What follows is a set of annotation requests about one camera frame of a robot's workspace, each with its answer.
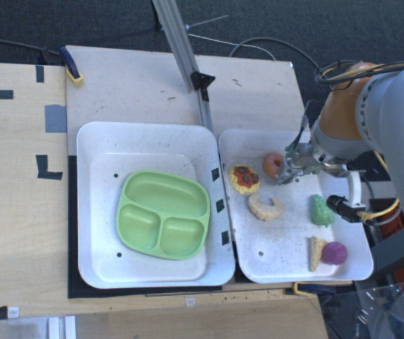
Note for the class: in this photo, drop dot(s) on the green divided plate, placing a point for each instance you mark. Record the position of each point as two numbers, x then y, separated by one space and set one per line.
163 214

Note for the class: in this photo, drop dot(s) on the beige croissant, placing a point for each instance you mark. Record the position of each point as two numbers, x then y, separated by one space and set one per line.
263 210

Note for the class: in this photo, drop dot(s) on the beige ice cream cone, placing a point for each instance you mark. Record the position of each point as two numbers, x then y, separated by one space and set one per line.
315 253

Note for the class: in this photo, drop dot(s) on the black cylinder on white bracket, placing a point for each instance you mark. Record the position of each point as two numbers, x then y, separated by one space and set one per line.
343 208

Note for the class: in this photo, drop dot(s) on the green grapes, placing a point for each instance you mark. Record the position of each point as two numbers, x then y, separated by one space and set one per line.
320 210

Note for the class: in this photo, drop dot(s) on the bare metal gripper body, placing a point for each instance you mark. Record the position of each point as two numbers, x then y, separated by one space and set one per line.
306 159

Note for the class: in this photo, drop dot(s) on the yellow pasta with red sauce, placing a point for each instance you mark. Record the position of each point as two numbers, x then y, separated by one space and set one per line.
243 180

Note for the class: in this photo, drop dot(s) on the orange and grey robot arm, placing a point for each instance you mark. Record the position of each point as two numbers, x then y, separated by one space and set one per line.
382 118

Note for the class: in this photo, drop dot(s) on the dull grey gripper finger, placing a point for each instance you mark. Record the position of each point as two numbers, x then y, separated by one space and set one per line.
282 178
287 162

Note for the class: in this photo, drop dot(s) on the pale wooden board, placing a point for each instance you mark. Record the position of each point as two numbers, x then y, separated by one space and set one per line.
135 90

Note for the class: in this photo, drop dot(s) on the white plastic tray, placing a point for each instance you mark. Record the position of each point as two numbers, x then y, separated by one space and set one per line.
99 224
283 238

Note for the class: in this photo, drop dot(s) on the purple ice cream scoop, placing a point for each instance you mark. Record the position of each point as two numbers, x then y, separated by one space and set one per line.
334 253

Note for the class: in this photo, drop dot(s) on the orange doughnut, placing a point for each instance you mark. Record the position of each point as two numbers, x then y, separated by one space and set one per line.
268 166

